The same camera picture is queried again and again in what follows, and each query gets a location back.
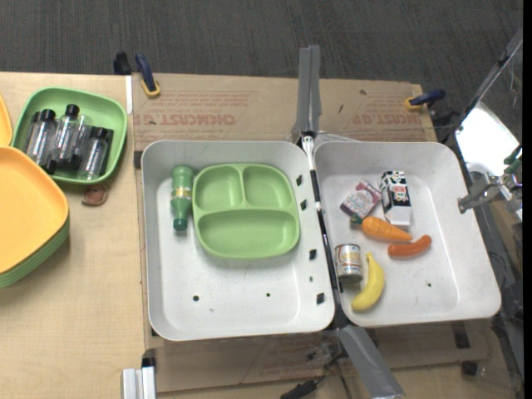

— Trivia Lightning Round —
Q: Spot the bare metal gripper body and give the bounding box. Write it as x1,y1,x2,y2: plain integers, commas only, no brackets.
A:
496,170,524,212

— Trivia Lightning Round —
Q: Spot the black and white carton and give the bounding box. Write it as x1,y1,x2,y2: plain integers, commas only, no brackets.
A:
377,170,413,228

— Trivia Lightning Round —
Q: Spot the orange sausage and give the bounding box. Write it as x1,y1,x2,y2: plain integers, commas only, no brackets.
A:
387,234,433,259

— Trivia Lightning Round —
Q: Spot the white plastic tray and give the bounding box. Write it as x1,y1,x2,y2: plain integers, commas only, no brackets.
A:
312,140,503,329
140,139,337,342

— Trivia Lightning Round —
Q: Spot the orange carrot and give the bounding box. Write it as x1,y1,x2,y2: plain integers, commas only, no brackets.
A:
349,214,414,244

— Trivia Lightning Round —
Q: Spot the pink and purple packet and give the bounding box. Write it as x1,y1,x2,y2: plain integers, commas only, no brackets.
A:
339,180,383,220

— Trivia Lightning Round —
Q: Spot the yellow banana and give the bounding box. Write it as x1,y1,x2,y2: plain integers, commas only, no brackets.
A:
351,251,387,312

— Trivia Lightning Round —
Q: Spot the silver can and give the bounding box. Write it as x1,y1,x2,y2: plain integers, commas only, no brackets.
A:
333,243,364,284

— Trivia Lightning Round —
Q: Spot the brown cardboard board red print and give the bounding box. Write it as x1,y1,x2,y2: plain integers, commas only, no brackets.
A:
131,71,490,395

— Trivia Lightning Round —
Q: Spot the green divided plate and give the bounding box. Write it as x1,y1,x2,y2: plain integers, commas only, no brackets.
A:
191,162,302,260

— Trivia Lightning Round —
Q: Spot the green bottle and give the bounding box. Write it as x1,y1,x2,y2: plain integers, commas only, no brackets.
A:
170,164,195,232

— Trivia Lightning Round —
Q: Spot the clear plastic bottle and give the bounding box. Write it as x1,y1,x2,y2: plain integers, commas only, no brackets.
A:
76,126,111,182
25,108,58,167
52,103,81,167
22,111,42,153
71,114,95,170

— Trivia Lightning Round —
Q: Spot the yellow plate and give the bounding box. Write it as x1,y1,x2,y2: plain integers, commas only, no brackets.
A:
0,93,14,147
0,145,71,275

